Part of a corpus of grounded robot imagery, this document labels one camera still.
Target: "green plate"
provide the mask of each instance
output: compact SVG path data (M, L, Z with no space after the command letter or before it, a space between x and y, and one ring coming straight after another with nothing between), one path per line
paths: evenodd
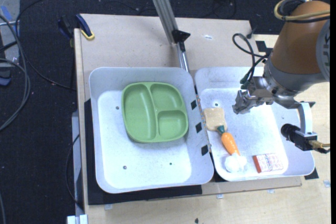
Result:
M128 135L137 142L166 142L188 130L188 116L179 90L167 83L139 82L122 92L122 116Z

